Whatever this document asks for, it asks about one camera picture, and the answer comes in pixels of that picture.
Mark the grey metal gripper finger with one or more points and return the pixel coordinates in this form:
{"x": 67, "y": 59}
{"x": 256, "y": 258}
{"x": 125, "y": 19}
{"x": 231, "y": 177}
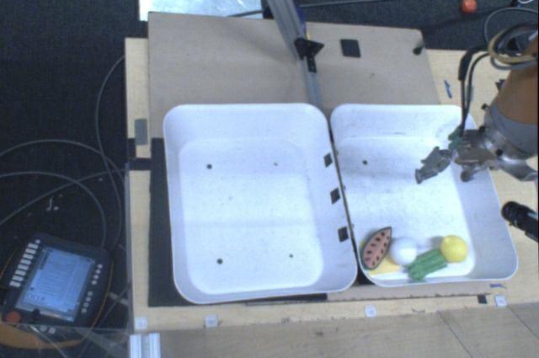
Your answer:
{"x": 431, "y": 167}
{"x": 468, "y": 174}

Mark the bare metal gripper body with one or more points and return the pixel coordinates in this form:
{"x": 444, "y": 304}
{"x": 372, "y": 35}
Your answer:
{"x": 484, "y": 156}

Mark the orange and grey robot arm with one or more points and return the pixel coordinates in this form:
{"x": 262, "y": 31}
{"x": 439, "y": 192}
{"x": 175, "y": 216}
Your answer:
{"x": 519, "y": 103}

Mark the white plastic tray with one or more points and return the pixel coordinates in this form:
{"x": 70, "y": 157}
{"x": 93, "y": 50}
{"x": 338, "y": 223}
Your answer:
{"x": 252, "y": 213}
{"x": 400, "y": 196}

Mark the yellow lemon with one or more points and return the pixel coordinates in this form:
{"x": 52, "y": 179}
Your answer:
{"x": 454, "y": 248}

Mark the white ball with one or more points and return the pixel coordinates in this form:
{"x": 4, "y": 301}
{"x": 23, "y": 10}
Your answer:
{"x": 403, "y": 250}

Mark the green toy vegetable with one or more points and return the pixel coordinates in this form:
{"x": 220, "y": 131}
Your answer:
{"x": 427, "y": 264}

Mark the red watermelon slice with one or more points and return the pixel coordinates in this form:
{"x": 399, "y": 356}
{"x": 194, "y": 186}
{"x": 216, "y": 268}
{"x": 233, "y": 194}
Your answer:
{"x": 376, "y": 249}

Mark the yellow flat toy piece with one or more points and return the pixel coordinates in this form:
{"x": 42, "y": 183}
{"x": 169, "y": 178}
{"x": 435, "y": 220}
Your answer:
{"x": 389, "y": 268}

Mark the orange ball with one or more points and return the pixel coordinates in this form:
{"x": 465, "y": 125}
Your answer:
{"x": 468, "y": 5}

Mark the brown cardboard board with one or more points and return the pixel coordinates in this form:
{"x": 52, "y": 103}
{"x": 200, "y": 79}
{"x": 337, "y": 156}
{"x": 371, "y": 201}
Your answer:
{"x": 236, "y": 61}

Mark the black cylinder on white bracket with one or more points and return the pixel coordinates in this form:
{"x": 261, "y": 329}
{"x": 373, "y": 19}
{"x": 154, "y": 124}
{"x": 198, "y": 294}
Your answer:
{"x": 521, "y": 218}

